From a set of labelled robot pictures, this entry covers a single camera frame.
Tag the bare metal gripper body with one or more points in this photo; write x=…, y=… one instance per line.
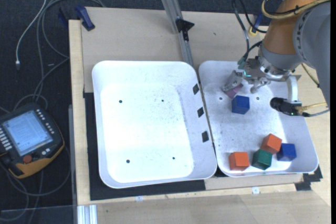
x=253, y=70

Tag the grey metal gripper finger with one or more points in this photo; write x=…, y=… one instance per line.
x=258, y=85
x=233, y=80

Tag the purple cube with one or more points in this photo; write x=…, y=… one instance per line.
x=234, y=92

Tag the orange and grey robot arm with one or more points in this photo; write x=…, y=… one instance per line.
x=309, y=39

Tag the blue cube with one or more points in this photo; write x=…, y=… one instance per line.
x=287, y=152
x=240, y=105

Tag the white plastic tray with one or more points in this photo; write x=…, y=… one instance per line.
x=244, y=131
x=147, y=133

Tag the orange cube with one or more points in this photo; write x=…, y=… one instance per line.
x=238, y=161
x=271, y=143

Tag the green cube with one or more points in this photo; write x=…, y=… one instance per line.
x=261, y=159

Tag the brown flat board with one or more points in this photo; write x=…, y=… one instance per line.
x=131, y=39

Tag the black cylinder on white bracket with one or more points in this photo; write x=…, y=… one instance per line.
x=282, y=105

